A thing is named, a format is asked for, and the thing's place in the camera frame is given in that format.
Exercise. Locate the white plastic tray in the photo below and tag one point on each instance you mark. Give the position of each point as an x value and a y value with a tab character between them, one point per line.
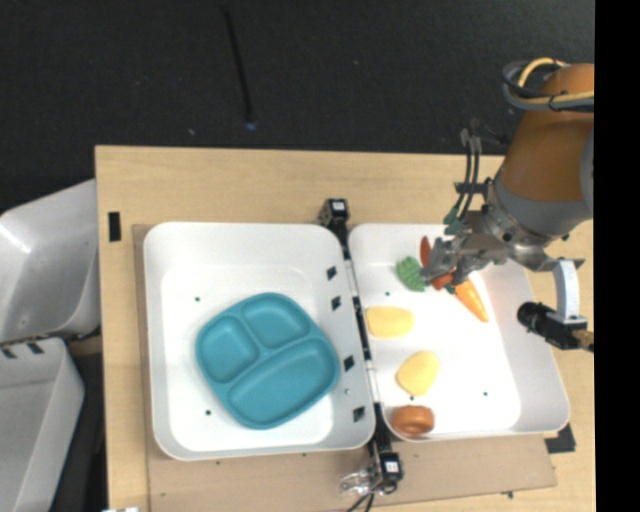
240	250
475	370

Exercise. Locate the yellow oval toy food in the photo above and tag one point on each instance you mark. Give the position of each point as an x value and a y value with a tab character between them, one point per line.
389	321
419	372

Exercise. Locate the red sausage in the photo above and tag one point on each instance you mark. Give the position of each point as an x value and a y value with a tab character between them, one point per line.
442	281

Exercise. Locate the blue divided plate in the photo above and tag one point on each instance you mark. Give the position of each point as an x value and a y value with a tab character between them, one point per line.
270	360

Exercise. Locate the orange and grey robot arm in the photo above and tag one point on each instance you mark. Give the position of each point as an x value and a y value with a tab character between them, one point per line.
547	150

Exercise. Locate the thin black and white rod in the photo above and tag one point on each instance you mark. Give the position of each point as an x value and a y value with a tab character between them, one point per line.
361	320

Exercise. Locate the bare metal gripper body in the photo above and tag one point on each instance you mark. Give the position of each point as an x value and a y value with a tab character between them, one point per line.
505	242

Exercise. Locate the green broccoli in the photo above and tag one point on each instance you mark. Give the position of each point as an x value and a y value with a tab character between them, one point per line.
410	275

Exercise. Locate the black cylinder on white bracket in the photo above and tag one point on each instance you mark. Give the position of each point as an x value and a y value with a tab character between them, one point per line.
567	287

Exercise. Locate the brown doughnut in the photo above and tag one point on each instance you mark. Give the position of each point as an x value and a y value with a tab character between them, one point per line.
412	421

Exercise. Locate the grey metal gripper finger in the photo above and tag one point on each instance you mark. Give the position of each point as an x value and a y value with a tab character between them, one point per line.
439	260
465	269

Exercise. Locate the orange carrot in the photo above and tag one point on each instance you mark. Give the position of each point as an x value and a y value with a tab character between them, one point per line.
472	297

